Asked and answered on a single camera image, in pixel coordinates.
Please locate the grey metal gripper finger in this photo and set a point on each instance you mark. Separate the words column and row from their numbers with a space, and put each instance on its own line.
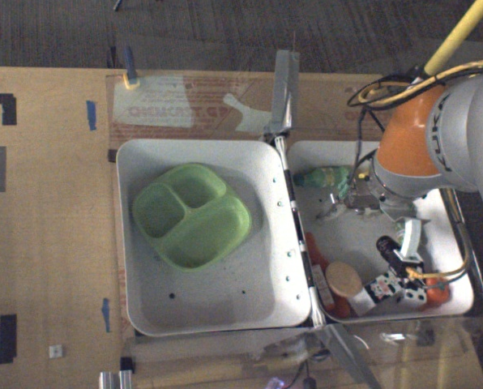
column 332, row 199
column 326, row 213

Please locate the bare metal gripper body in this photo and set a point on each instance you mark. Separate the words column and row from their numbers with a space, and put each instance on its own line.
column 365, row 200

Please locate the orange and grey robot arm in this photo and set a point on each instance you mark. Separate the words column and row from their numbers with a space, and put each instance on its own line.
column 424, row 136

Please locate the green plastic bottle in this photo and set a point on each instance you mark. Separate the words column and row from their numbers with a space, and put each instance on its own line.
column 320, row 176

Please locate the white plastic tray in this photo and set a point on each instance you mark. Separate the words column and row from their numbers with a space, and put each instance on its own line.
column 233, row 298
column 347, row 237

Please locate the orange carrot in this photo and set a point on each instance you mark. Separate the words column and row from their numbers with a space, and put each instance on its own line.
column 315, row 253

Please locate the small brown packet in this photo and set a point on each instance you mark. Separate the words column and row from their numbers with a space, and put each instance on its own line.
column 323, row 288

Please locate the cow print carton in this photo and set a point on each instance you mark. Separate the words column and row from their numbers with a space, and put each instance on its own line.
column 381, row 290

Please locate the orange sausage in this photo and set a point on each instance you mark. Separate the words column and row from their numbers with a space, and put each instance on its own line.
column 342, row 307

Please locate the orange toy food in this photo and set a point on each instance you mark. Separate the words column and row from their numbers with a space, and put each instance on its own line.
column 438, row 294

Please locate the green divided plate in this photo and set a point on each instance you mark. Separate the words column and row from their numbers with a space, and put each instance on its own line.
column 201, row 233

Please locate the brown cardboard board, red print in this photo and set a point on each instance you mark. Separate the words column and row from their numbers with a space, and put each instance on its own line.
column 241, row 108

